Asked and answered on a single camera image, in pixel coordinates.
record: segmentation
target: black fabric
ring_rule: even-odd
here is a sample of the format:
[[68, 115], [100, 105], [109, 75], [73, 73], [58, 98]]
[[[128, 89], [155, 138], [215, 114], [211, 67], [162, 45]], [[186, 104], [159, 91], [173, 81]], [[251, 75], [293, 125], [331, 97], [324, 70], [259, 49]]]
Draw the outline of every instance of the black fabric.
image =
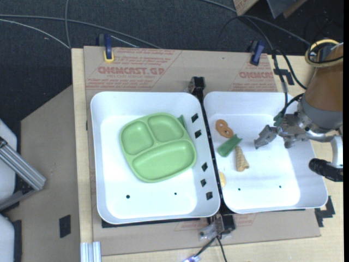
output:
[[[233, 7], [232, 0], [212, 0]], [[64, 17], [66, 0], [0, 0], [0, 14]], [[238, 51], [261, 40], [245, 20], [226, 22], [235, 14], [198, 0], [70, 0], [69, 18], [105, 26], [144, 39], [164, 49]], [[344, 0], [308, 0], [288, 19], [273, 19], [266, 0], [248, 12], [306, 39], [343, 40]], [[13, 20], [40, 28], [67, 43], [64, 22]], [[277, 29], [255, 22], [273, 46], [288, 55], [303, 55], [305, 45]], [[106, 31], [69, 24], [72, 47], [94, 45]], [[139, 47], [149, 47], [122, 37]], [[0, 119], [10, 128], [71, 85], [70, 51], [37, 31], [0, 21]], [[128, 46], [112, 40], [113, 46]]]

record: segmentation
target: robotic arm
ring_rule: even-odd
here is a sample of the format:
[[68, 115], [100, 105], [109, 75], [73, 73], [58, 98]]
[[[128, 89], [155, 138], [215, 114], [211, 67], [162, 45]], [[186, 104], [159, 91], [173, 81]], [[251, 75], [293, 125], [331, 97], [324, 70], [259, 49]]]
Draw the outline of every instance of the robotic arm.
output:
[[[298, 102], [297, 112], [285, 114], [287, 106], [275, 117], [274, 126], [266, 125], [256, 139], [255, 147], [268, 144], [281, 136], [286, 148], [297, 141], [308, 139], [318, 142], [330, 142], [333, 150], [332, 162], [312, 159], [309, 168], [333, 181], [343, 181], [343, 142], [338, 135], [326, 135], [343, 125], [343, 43], [331, 40], [315, 43], [306, 52], [306, 61], [315, 67], [315, 73], [304, 94], [289, 102]], [[325, 44], [316, 54], [312, 50]]]

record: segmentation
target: green divided plate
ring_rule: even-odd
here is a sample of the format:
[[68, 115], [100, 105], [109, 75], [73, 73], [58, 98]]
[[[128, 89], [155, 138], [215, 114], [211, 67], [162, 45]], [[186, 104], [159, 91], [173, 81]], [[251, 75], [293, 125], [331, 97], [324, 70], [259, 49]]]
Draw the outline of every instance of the green divided plate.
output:
[[121, 129], [122, 151], [139, 179], [167, 180], [195, 164], [195, 146], [182, 123], [161, 112], [133, 120]]

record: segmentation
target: wooden table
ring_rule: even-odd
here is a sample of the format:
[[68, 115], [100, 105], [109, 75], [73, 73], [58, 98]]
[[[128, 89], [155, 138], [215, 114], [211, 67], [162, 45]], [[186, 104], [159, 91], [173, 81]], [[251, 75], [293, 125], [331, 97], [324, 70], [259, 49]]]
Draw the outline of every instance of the wooden table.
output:
[[[87, 111], [85, 97], [85, 76], [83, 49], [72, 49], [73, 89], [76, 131], [77, 182], [79, 191], [80, 241], [93, 241], [91, 190], [89, 178], [88, 138], [86, 131]], [[302, 56], [290, 57], [290, 62], [298, 78], [307, 83], [312, 70]], [[287, 69], [286, 62], [280, 58], [279, 66]], [[278, 91], [281, 91], [278, 77], [275, 77]], [[297, 85], [289, 87], [289, 94], [295, 96], [302, 90]], [[332, 160], [332, 150], [329, 144], [313, 142], [316, 156], [325, 160]], [[328, 194], [336, 214], [333, 218], [324, 219], [321, 237], [297, 239], [287, 241], [271, 241], [247, 243], [242, 245], [228, 245], [224, 251], [228, 261], [344, 261], [344, 224], [343, 224], [343, 184], [326, 180]], [[139, 254], [125, 254], [103, 257], [103, 262], [112, 261], [182, 261], [196, 253], [198, 249], [179, 249], [175, 251], [161, 251]], [[223, 261], [219, 247], [209, 247], [201, 255], [201, 261]]]

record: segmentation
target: blue clamp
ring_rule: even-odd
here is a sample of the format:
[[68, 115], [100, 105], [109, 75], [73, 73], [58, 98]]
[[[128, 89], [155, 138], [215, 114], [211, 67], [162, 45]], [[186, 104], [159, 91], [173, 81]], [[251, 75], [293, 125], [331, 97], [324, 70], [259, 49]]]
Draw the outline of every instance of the blue clamp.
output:
[[105, 46], [104, 61], [106, 63], [113, 63], [114, 53], [111, 45], [111, 37], [109, 34], [99, 34], [96, 40], [98, 46]]
[[258, 66], [258, 64], [260, 63], [261, 54], [265, 47], [266, 47], [266, 42], [258, 41], [251, 56], [251, 60], [250, 60], [251, 64]]

